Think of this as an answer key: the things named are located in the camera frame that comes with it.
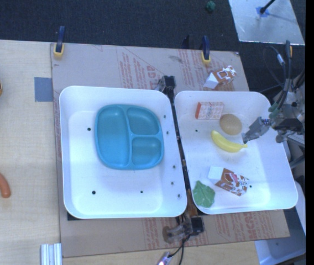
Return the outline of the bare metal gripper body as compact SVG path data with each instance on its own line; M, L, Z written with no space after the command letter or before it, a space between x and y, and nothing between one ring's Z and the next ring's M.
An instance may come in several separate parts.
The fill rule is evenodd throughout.
M283 104L280 109L271 107L270 122L277 132L277 143L287 141L293 135L304 135L304 110L294 103Z

